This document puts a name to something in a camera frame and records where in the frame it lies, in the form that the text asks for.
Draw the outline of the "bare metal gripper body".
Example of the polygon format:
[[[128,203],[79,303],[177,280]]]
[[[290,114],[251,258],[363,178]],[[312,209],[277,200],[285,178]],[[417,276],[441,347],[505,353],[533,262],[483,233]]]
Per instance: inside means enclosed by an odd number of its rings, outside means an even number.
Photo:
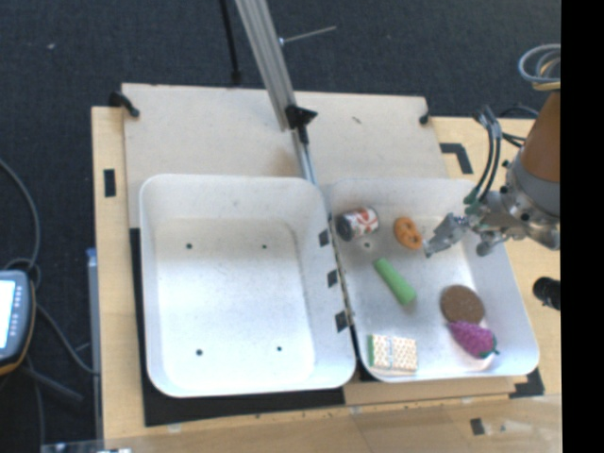
[[[560,219],[536,206],[522,191],[489,191],[473,202],[465,199],[470,229],[478,235],[499,231],[508,240],[531,239],[548,250],[561,247]]]

